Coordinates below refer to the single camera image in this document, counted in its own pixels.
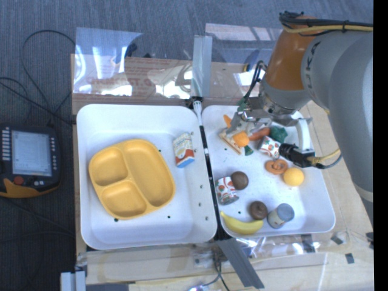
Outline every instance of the white plastic tray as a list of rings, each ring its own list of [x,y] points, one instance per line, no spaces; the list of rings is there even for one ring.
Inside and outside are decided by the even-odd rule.
[[[195,161],[175,164],[173,140],[192,133]],[[217,228],[203,144],[195,114],[178,106],[107,105],[83,107],[77,115],[81,235],[98,250],[162,244],[203,243]],[[88,164],[98,151],[128,139],[148,140],[159,148],[176,184],[165,207],[131,220],[115,221],[93,188]]]
[[[221,218],[224,230],[230,236],[237,238],[323,233],[331,230],[335,224],[335,213],[319,169],[304,168],[304,182],[298,187],[291,187],[284,183],[281,176],[273,175],[264,169],[264,163],[270,157],[258,151],[255,142],[252,141],[249,144],[254,153],[244,156],[244,154],[238,155],[218,136],[226,127],[223,115],[232,118],[236,110],[235,106],[211,105],[202,112],[213,179],[216,181],[230,176],[237,170],[244,172],[249,179],[249,185],[244,190],[237,191],[239,200],[229,205],[219,205],[219,211],[222,210],[227,215],[243,221],[251,221],[252,218],[248,213],[251,202],[264,202],[268,211],[286,202],[293,207],[295,217],[280,229],[272,228],[265,220],[264,226],[254,235],[240,235],[229,230]],[[300,113],[295,114],[295,118],[300,117]],[[288,136],[285,142],[298,145],[296,128],[287,127],[286,131]]]

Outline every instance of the tin can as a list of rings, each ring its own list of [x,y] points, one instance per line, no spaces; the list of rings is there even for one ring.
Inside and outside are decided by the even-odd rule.
[[[239,199],[231,177],[223,177],[217,180],[216,194],[221,205],[228,205]]]
[[[273,140],[268,136],[264,136],[258,144],[260,152],[265,153],[269,157],[279,158],[279,147],[281,143]]]
[[[279,229],[286,222],[289,222],[295,216],[292,207],[286,203],[280,204],[275,210],[272,210],[267,215],[267,220],[270,226],[274,229]]]
[[[194,161],[192,137],[183,133],[173,141],[175,163],[179,168],[185,167]]]

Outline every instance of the yellow cable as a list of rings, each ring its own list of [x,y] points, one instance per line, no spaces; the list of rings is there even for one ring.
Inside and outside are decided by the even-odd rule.
[[[301,33],[301,32],[317,32],[320,30],[357,30],[357,31],[363,31],[363,32],[372,32],[373,27],[365,27],[365,26],[359,26],[359,25],[327,25],[327,26],[314,26],[314,27],[308,27],[308,28],[298,28],[298,29],[292,29],[285,25],[283,25],[283,28],[286,32],[289,33]]]
[[[322,157],[316,157],[316,156],[309,156],[307,158],[308,161],[311,162],[311,164],[313,165],[316,165],[317,163],[322,163],[323,161],[329,159],[329,158],[332,158],[333,156],[337,155],[341,153],[341,151],[339,149],[336,149],[333,153],[329,154],[329,155],[326,155],[326,156],[322,156]]]

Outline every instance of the brown ball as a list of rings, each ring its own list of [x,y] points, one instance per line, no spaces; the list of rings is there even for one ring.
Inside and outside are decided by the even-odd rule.
[[[249,183],[248,176],[243,172],[233,172],[230,176],[236,190],[244,190]]]
[[[254,201],[249,205],[249,214],[255,220],[263,220],[268,215],[267,206],[261,201]]]

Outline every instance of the gray can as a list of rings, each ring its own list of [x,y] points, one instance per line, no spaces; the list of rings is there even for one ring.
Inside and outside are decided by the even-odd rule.
[[[295,216],[295,212],[292,207],[286,203],[280,204],[275,210],[272,210],[268,216],[267,220],[270,226],[274,229],[279,229],[286,222],[289,222]]]

